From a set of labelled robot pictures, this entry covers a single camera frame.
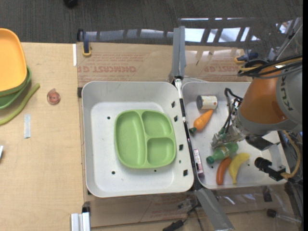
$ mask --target green divided plate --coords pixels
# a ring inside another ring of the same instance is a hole
[[[13,101],[25,90],[26,86],[31,80],[31,76],[32,76],[31,70],[27,66],[26,84],[17,92],[0,97],[0,110],[10,106],[11,103],[13,103]]]
[[[127,167],[166,166],[176,155],[173,126],[159,111],[124,111],[115,120],[115,148],[119,160]]]

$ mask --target gray carpet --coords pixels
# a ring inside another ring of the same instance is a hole
[[[303,0],[0,0],[0,27],[22,42],[74,43],[79,28],[173,31],[183,17],[303,16]]]

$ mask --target white can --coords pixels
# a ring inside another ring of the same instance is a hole
[[[197,108],[199,110],[209,110],[209,109],[216,109],[218,106],[218,100],[216,96],[212,95],[199,95],[197,97]]]

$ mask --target wooden table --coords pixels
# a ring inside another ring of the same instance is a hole
[[[84,204],[82,153],[77,96],[77,67],[72,44],[22,43],[32,71],[31,86],[40,84],[23,111],[0,126],[0,230],[68,231],[70,215]],[[56,88],[61,101],[47,102]],[[24,95],[0,119],[16,109]],[[31,136],[24,139],[24,115],[31,115]],[[237,231],[296,230],[266,216],[264,210],[228,214]],[[214,230],[206,216],[205,230]],[[95,228],[94,230],[162,230],[172,221]],[[199,230],[192,217],[181,230]]]

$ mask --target toy banana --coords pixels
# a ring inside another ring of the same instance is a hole
[[[236,184],[236,176],[239,171],[240,166],[249,159],[250,155],[248,153],[239,153],[231,161],[229,165],[229,173],[232,177],[233,184]]]

